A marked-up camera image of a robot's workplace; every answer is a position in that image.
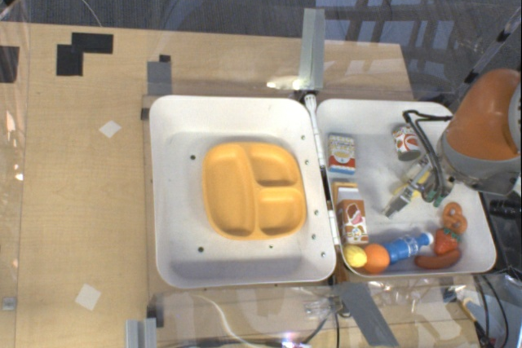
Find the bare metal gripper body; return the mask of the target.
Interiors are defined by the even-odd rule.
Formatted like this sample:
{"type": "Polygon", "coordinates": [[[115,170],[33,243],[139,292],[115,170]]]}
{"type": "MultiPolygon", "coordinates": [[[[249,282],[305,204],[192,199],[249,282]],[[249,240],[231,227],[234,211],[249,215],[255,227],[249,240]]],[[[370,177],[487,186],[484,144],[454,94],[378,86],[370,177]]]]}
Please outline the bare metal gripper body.
{"type": "Polygon", "coordinates": [[[429,162],[417,162],[407,171],[409,198],[421,198],[432,205],[441,205],[453,190],[453,183],[444,174],[436,172],[429,162]]]}

